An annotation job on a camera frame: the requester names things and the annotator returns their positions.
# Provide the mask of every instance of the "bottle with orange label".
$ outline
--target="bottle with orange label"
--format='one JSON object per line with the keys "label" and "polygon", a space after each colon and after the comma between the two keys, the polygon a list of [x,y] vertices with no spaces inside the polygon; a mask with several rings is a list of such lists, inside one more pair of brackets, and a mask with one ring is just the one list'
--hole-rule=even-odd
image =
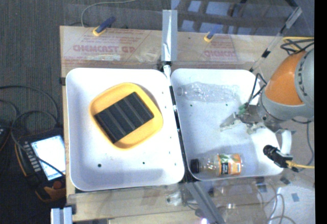
{"label": "bottle with orange label", "polygon": [[191,160],[191,172],[205,172],[214,177],[241,174],[243,161],[240,154],[217,154]]}

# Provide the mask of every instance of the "bottle label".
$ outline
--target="bottle label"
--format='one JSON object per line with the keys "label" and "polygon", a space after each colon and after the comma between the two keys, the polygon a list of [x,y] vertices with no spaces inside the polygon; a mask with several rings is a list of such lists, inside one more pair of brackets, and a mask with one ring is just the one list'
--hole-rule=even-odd
{"label": "bottle label", "polygon": [[241,174],[241,156],[239,154],[219,154],[221,175],[239,175]]}

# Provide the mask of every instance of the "illuminated screen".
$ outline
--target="illuminated screen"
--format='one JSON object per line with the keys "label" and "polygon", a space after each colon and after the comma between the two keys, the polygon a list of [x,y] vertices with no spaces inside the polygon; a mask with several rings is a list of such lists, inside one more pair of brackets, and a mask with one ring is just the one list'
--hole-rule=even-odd
{"label": "illuminated screen", "polygon": [[[65,146],[63,143],[63,139],[61,138],[60,135],[48,139],[32,142],[31,145],[35,154],[40,159],[54,166],[62,173],[65,173],[66,171]],[[41,161],[40,163],[49,181],[61,176],[59,172],[57,172],[49,165]]]}

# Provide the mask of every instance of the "black connector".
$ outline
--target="black connector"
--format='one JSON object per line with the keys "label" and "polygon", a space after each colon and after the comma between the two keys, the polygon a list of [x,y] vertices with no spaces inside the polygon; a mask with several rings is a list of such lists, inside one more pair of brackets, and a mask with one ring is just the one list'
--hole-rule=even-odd
{"label": "black connector", "polygon": [[263,149],[264,155],[272,160],[280,168],[288,168],[286,161],[293,160],[293,156],[289,154],[283,154],[279,149],[271,145],[266,145]]}

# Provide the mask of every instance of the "white cable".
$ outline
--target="white cable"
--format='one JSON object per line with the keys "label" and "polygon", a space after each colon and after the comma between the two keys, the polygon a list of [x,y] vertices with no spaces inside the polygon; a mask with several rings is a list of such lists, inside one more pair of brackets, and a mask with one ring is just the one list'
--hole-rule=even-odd
{"label": "white cable", "polygon": [[127,0],[127,1],[120,1],[120,2],[100,2],[100,3],[95,3],[95,4],[93,4],[93,5],[90,5],[90,6],[86,7],[86,8],[83,10],[82,14],[81,14],[81,24],[82,24],[82,27],[84,27],[84,23],[83,23],[83,15],[84,15],[85,11],[86,11],[87,9],[89,9],[90,7],[92,7],[92,6],[96,6],[96,5],[103,5],[103,4],[124,4],[124,3],[134,2],[134,1],[138,1],[138,0]]}

